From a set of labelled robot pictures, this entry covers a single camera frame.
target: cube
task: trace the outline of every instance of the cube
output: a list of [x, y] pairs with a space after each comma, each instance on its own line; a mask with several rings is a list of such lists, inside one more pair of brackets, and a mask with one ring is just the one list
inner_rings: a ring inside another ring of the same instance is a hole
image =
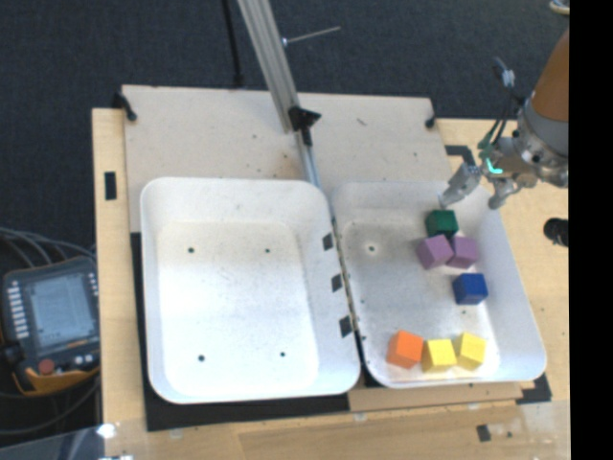
[[457, 363], [451, 339], [429, 339], [423, 344], [421, 369], [424, 372], [443, 372]]
[[418, 257], [424, 269], [444, 265], [453, 257], [453, 249], [443, 234], [423, 239], [418, 245]]
[[445, 235], [451, 239], [458, 231], [456, 214], [452, 210], [433, 210], [425, 219], [425, 229], [428, 237]]
[[487, 342], [472, 333], [461, 333], [453, 340], [458, 364], [467, 370], [475, 370], [486, 358]]
[[451, 285], [458, 305], [477, 305], [488, 297], [486, 279], [479, 272], [465, 272]]
[[479, 259], [477, 241], [471, 237], [454, 235], [449, 242], [453, 250], [453, 256], [446, 262], [451, 267], [468, 269]]
[[422, 337], [406, 331], [398, 331], [390, 339], [386, 361], [409, 369], [421, 361], [422, 349]]

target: empty white tray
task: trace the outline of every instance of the empty white tray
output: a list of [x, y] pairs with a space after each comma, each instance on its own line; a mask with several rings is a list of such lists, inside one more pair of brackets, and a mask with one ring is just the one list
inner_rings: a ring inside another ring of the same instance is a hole
[[162, 398], [222, 403], [353, 387], [360, 363], [320, 190], [158, 178], [142, 191], [141, 217], [148, 374]]
[[[395, 388], [477, 381], [527, 381], [545, 369], [545, 350], [524, 292], [498, 211], [479, 187], [449, 206], [460, 234], [476, 239], [480, 259], [467, 272], [483, 273], [488, 298], [476, 306], [455, 303], [452, 280], [464, 272], [448, 266], [425, 270], [416, 248], [427, 237], [426, 216], [441, 209], [445, 182], [371, 182], [341, 186], [332, 207], [349, 278], [357, 327], [368, 370]], [[475, 371], [454, 366], [424, 373], [386, 362], [388, 342], [398, 330], [424, 339], [477, 334], [487, 344]]]

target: dark floor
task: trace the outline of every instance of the dark floor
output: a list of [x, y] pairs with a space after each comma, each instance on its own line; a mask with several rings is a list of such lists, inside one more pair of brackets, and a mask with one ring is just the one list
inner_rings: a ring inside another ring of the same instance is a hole
[[[446, 118], [500, 113], [494, 57], [529, 94], [569, 25], [550, 0], [270, 1], [285, 37], [341, 27], [287, 48], [300, 92], [429, 97]], [[230, 4], [245, 86], [263, 89]], [[0, 0], [0, 36], [0, 227], [83, 246], [95, 242], [91, 109], [127, 83], [233, 85], [221, 0]], [[1, 366], [0, 385], [11, 386]], [[0, 399], [0, 429], [15, 410], [35, 421], [49, 407]], [[93, 407], [82, 415], [97, 420]]]

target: device screen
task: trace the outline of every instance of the device screen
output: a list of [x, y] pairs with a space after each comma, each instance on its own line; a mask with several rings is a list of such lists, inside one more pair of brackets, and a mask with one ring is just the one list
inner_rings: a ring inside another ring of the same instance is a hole
[[27, 291], [42, 353], [96, 333], [81, 274], [31, 282]]

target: red button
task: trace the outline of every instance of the red button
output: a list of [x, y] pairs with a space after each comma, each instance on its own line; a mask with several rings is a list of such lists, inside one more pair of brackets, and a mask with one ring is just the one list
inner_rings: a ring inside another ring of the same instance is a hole
[[38, 371], [40, 375], [52, 375], [56, 369], [56, 364], [52, 359], [45, 358], [38, 362]]

